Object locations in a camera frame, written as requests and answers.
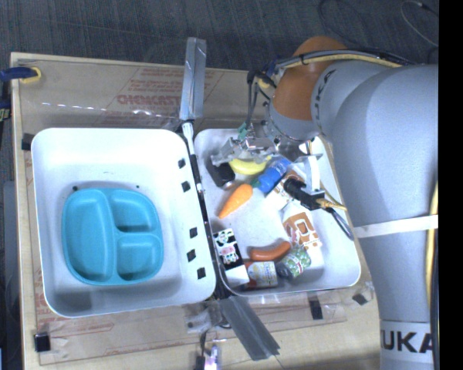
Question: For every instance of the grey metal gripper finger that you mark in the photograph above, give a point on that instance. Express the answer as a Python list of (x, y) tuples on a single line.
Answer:
[(224, 151), (254, 156)]

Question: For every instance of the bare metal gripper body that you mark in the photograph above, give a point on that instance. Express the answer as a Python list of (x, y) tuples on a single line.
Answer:
[(259, 142)]

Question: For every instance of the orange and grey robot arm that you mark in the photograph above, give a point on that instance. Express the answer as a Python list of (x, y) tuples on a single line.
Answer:
[(386, 137)]

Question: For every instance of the yellow banana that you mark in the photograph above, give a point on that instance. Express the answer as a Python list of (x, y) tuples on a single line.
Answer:
[(247, 167)]

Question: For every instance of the black can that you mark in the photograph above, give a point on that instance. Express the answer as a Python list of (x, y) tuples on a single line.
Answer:
[(220, 174)]

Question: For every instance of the blue bottle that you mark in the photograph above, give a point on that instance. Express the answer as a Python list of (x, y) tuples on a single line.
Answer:
[(273, 175)]

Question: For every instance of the orange carrot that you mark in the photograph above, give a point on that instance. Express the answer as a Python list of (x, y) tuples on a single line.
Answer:
[(236, 200)]

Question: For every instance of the white carton with orange print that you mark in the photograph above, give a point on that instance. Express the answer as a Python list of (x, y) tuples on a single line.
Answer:
[(302, 229)]

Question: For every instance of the brown sausage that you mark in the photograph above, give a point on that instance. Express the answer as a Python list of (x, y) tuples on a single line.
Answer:
[(270, 251)]

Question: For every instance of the cow print carton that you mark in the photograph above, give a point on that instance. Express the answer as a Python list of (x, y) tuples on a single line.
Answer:
[(227, 249)]

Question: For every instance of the white plastic tray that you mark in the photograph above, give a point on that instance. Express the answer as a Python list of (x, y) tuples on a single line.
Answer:
[(332, 268), (112, 156)]

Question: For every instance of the green can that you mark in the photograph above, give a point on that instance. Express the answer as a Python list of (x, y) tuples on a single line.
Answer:
[(296, 263)]

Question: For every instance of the yellow label bottle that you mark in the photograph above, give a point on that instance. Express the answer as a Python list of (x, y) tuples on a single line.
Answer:
[(263, 274)]

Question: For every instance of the brown cardboard board red print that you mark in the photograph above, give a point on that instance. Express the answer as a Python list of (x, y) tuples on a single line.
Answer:
[(100, 91)]

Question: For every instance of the blue divided plate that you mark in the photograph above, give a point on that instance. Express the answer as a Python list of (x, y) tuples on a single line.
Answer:
[(100, 237)]

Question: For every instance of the black cylinder on white bracket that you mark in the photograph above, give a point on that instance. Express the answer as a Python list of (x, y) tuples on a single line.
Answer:
[(304, 195)]

